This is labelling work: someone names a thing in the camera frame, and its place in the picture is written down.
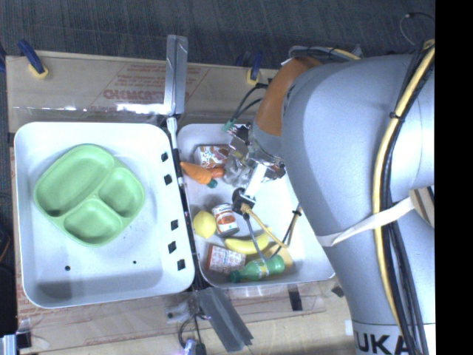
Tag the green plastic bottle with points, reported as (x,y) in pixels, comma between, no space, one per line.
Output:
(258,268)

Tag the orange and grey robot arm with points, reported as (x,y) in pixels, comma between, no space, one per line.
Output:
(343,168)

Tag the orange carrot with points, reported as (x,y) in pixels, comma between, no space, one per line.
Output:
(196,173)

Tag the green divided plate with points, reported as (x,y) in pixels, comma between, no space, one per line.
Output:
(77,176)

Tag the yellow banana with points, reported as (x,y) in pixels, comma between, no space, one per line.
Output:
(240,245)

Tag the black cylinder on white bracket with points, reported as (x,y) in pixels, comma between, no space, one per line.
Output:
(244,199)

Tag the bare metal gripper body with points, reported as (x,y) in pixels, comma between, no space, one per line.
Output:
(239,161)

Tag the white plastic tray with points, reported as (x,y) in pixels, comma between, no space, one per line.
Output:
(111,272)
(273,205)

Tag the brown cardboard board red print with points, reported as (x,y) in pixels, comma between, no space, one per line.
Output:
(92,83)

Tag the small can orange label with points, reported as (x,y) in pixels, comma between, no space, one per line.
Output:
(226,220)

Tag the yellow lemon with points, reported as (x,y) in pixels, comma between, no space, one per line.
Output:
(204,224)

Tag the orange and white packet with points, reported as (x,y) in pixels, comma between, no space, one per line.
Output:
(223,259)

